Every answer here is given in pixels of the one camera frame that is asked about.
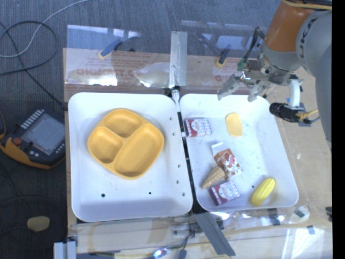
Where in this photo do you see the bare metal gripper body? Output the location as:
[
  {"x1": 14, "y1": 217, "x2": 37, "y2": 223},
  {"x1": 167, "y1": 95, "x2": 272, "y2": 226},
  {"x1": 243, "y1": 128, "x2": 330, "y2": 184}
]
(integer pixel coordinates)
[{"x1": 240, "y1": 58, "x2": 292, "y2": 91}]

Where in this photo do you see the tan ice cream cone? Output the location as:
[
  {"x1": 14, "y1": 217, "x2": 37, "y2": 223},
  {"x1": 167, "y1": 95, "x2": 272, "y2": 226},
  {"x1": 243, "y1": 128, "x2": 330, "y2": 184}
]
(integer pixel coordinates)
[{"x1": 200, "y1": 166, "x2": 226, "y2": 190}]

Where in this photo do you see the red and white carton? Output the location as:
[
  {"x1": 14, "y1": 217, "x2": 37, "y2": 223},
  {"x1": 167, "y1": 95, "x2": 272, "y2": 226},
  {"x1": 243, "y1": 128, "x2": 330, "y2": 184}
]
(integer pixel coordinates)
[
  {"x1": 208, "y1": 180, "x2": 242, "y2": 207},
  {"x1": 183, "y1": 117, "x2": 213, "y2": 138}
]

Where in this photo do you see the brown cardboard board red print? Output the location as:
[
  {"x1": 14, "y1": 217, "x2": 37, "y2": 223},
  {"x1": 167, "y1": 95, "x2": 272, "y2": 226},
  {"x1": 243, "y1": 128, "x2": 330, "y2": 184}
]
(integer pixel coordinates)
[{"x1": 62, "y1": 47, "x2": 333, "y2": 259}]

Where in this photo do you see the black cylinder on white bracket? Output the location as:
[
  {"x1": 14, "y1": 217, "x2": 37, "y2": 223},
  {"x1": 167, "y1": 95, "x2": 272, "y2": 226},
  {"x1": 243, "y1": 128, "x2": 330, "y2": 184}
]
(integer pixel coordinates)
[{"x1": 268, "y1": 78, "x2": 307, "y2": 124}]

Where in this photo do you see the yellow divided plate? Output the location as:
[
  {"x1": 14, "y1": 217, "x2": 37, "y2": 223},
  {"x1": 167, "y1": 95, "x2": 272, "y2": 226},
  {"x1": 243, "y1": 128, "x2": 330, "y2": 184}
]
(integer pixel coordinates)
[{"x1": 86, "y1": 108, "x2": 165, "y2": 181}]

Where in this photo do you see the yellow corn cob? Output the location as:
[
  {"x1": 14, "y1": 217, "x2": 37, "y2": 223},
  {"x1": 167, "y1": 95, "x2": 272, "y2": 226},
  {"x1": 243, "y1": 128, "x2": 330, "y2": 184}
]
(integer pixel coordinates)
[{"x1": 250, "y1": 177, "x2": 277, "y2": 207}]

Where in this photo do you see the brown and white carton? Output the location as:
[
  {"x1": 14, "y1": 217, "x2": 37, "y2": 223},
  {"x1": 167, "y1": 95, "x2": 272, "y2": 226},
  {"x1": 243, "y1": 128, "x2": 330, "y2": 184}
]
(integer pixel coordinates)
[{"x1": 211, "y1": 141, "x2": 243, "y2": 178}]

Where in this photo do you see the pale yellow cheese slice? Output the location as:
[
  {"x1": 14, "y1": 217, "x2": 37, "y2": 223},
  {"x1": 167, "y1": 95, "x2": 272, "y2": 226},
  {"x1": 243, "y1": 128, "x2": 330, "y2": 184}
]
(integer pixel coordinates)
[{"x1": 224, "y1": 112, "x2": 244, "y2": 138}]

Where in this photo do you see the pale yellow oval object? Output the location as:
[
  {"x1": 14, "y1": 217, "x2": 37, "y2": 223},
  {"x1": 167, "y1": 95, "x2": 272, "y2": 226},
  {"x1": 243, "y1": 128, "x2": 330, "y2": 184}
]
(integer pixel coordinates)
[{"x1": 26, "y1": 215, "x2": 51, "y2": 232}]

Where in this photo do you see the white plastic tray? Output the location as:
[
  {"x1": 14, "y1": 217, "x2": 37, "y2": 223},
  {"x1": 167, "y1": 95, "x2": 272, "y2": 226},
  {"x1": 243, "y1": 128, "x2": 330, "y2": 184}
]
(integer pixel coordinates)
[
  {"x1": 67, "y1": 91, "x2": 194, "y2": 223},
  {"x1": 178, "y1": 93, "x2": 300, "y2": 213}
]

